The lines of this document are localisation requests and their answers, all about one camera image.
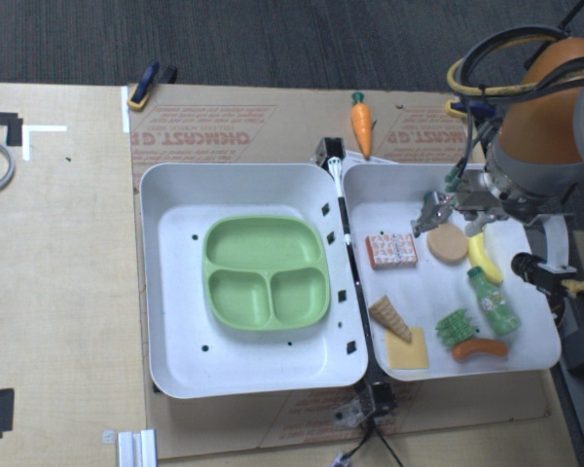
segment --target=gray carpet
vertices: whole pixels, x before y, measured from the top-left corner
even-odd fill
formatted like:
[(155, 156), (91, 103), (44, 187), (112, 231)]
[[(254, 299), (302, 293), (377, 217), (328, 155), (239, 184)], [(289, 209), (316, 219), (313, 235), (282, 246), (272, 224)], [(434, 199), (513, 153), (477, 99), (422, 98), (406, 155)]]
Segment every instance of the gray carpet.
[[(182, 84), (447, 91), (448, 68), (476, 43), (518, 25), (557, 26), (578, 1), (0, 0), (0, 82), (125, 85), (157, 59)], [(584, 8), (568, 29), (584, 37)], [(480, 74), (519, 83), (534, 49), (511, 49)], [(584, 185), (559, 206), (584, 230)], [(584, 303), (574, 308), (584, 324)], [(584, 465), (562, 373), (554, 377)]]

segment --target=green bottle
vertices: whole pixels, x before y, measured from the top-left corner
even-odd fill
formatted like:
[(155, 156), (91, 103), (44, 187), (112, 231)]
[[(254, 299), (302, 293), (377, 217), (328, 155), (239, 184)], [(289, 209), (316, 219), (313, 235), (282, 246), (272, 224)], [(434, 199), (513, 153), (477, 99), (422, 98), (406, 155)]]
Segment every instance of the green bottle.
[(493, 331), (503, 336), (518, 329), (521, 325), (519, 318), (512, 312), (499, 289), (485, 278), (483, 269), (474, 267), (467, 275), (474, 284), (478, 304)]

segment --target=banana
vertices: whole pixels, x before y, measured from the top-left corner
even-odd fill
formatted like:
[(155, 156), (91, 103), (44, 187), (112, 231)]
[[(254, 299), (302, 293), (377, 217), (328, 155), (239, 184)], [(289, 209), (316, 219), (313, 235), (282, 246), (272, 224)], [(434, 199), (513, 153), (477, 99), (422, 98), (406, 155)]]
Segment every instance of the banana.
[(473, 267), (480, 267), (483, 269), (485, 278), (495, 284), (499, 285), (504, 280), (504, 277), (498, 267), (495, 266), (491, 258), (487, 255), (485, 250), (485, 236), (482, 232), (476, 233), (472, 237), (467, 238), (467, 256), (469, 263)]

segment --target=metal ring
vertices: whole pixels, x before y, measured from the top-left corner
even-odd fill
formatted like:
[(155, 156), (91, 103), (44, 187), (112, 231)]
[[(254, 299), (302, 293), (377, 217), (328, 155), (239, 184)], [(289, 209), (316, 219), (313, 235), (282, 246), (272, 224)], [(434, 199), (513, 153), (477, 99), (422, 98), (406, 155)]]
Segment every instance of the metal ring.
[(4, 176), (2, 178), (0, 178), (0, 191), (1, 191), (2, 189), (4, 189), (7, 186), (7, 184), (13, 178), (13, 174), (15, 173), (15, 170), (16, 170), (16, 160), (13, 158), (13, 154), (11, 154), (11, 151), (9, 150), (9, 148), (1, 142), (0, 142), (0, 153), (2, 153), (4, 155), (4, 157), (7, 159), (7, 162), (9, 163), (9, 167), (7, 168), (7, 172), (4, 174)]

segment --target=green plate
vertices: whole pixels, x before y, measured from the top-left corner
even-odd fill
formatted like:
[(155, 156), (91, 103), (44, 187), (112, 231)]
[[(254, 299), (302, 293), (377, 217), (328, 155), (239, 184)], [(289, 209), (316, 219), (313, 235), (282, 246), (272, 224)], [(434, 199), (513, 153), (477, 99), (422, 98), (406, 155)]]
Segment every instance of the green plate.
[(322, 240), (298, 218), (220, 220), (205, 235), (203, 275), (212, 312), (235, 329), (307, 327), (329, 307)]

